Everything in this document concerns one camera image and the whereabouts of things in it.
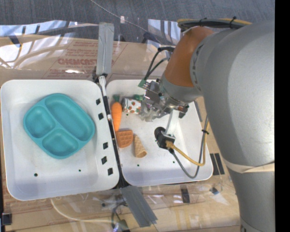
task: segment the wire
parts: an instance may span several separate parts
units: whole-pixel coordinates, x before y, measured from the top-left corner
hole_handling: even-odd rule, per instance
[[[198,175],[198,172],[199,172],[199,168],[200,166],[204,166],[205,165],[205,146],[206,146],[206,139],[207,139],[207,129],[209,127],[209,121],[208,121],[208,117],[206,116],[206,120],[205,120],[205,124],[204,124],[204,130],[203,131],[203,136],[202,136],[202,141],[201,141],[201,149],[200,149],[200,156],[199,156],[199,162],[201,161],[201,158],[202,158],[202,155],[203,155],[203,163],[199,163],[199,162],[196,162],[194,160],[192,160],[190,157],[188,157],[185,153],[183,153],[181,150],[179,153],[181,153],[181,155],[183,155],[186,159],[190,159],[192,161],[194,161],[195,163],[197,163],[196,165],[198,166],[197,167],[197,170],[196,170],[196,173],[195,175],[190,175],[187,170],[185,169],[185,167],[183,166],[183,164],[180,162],[180,160],[178,159],[177,155],[174,153],[174,151],[172,150],[169,150],[170,153],[175,157],[176,161],[178,162],[179,166],[181,167],[181,169],[184,171],[184,173],[191,179],[194,179],[197,175]],[[170,149],[175,149],[176,151],[178,151],[179,149],[177,147],[174,146],[174,144],[170,141],[166,141],[166,144],[167,144],[167,147],[169,146],[172,146],[172,147],[169,147]]]
[[[111,215],[111,225],[112,225],[112,228],[114,229],[115,228],[115,224],[114,224],[114,216],[116,215],[118,220],[121,221],[118,213],[116,212],[117,208],[120,207],[121,205],[124,205],[124,206],[127,206],[126,202],[121,202],[119,203],[112,211],[112,215]]]
[[[113,12],[111,12],[111,11],[109,11],[109,10],[103,8],[101,5],[99,5],[99,4],[98,4],[97,2],[95,2],[94,0],[90,0],[90,1],[93,2],[95,5],[97,5],[100,9],[102,9],[102,10],[106,11],[107,13],[111,14],[112,16],[115,16],[116,18],[121,19],[120,16],[118,16],[118,15],[114,14]],[[147,32],[146,29],[140,27],[139,25],[134,24],[133,22],[130,22],[130,21],[127,21],[127,20],[125,20],[125,22],[127,22],[127,23],[129,23],[129,24],[131,24],[131,25],[133,25],[133,26],[136,26],[137,28],[139,28],[139,29],[141,29],[141,30]]]
[[[181,28],[182,31],[186,31],[189,28],[200,26],[200,27],[212,27],[212,28],[232,28],[232,29],[239,29],[241,27],[250,25],[250,22],[237,20],[236,17],[230,18],[223,18],[223,19],[201,19],[201,20],[194,20],[194,19],[179,19],[177,21],[177,25]]]
[[[166,46],[166,47],[159,47],[158,48],[158,50],[157,50],[157,52],[155,53],[155,55],[154,55],[154,57],[152,58],[152,60],[151,60],[151,62],[150,62],[150,65],[149,65],[149,68],[148,68],[148,71],[147,71],[147,73],[146,73],[146,75],[145,75],[145,77],[144,77],[144,80],[147,80],[148,79],[148,77],[152,74],[152,72],[162,63],[162,62],[164,62],[165,60],[168,60],[169,58],[164,58],[164,59],[162,59],[158,64],[156,64],[155,66],[154,66],[154,68],[153,69],[151,69],[151,67],[153,66],[153,64],[154,64],[154,61],[155,61],[155,59],[156,59],[156,57],[158,56],[158,54],[160,53],[160,52],[162,52],[162,51],[170,51],[170,52],[173,52],[174,51],[174,47],[172,47],[172,46]]]
[[[80,221],[80,222],[90,222],[90,223],[98,223],[98,222],[103,222],[103,223],[111,223],[110,220],[97,220],[97,219],[79,219],[79,218],[74,218],[74,217],[70,217],[66,214],[64,214],[63,212],[61,212],[57,206],[54,204],[54,201],[53,199],[50,200],[51,201],[51,204],[53,206],[53,208],[60,214],[62,215],[63,217],[67,218],[67,219],[70,219],[70,220],[73,220],[73,221]]]
[[[154,72],[154,70],[161,64],[161,63],[163,63],[165,60],[169,60],[170,58],[164,58],[164,59],[162,59],[162,60],[160,60],[154,67],[153,67],[153,69],[149,72],[149,75],[151,75],[152,74],[152,72]]]

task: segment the black square hole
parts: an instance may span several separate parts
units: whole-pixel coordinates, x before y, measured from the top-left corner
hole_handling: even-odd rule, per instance
[[[99,117],[99,120],[103,119],[104,118],[103,113],[98,114],[98,117]]]
[[[12,214],[2,214],[2,224],[11,225],[12,224]]]
[[[106,157],[103,157],[103,158],[101,159],[101,161],[102,161],[102,165],[103,165],[103,164],[105,164],[105,163],[107,162],[107,158],[106,158]]]
[[[109,168],[109,169],[107,170],[107,173],[108,173],[108,175],[113,174],[113,168]]]

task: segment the plastic sheet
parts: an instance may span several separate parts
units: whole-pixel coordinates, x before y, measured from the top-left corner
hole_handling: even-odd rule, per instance
[[[140,39],[124,42],[119,40],[122,39],[118,36],[120,33],[115,33],[112,73],[106,78],[108,83],[117,79],[143,78],[157,48],[178,42],[180,32],[175,22],[152,20],[148,24],[148,34],[144,34],[143,42]],[[62,21],[2,26],[0,86],[11,79],[92,80],[97,59],[97,28],[97,25]],[[160,55],[157,62],[167,57],[166,53]],[[162,63],[151,77],[160,77],[166,64]],[[198,104],[205,118],[203,100],[198,99]],[[1,123],[0,139],[3,156]],[[210,154],[219,153],[211,131],[207,146]],[[218,227],[232,231],[239,225],[239,209],[232,181],[225,165],[223,167],[224,174],[218,173],[204,181],[139,187],[158,218],[156,224],[143,228],[126,206],[120,189],[19,201],[10,195],[6,187],[3,168],[4,214],[13,215],[11,225],[6,225],[5,229],[7,232],[104,232],[118,230],[125,220],[131,231],[202,231]]]

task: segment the toy carrot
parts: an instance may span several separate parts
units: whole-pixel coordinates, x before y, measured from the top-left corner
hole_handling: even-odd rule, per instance
[[[119,95],[113,96],[115,102],[113,103],[111,107],[111,114],[113,119],[113,125],[114,130],[119,131],[119,125],[121,122],[121,116],[122,116],[122,105],[119,102]]]

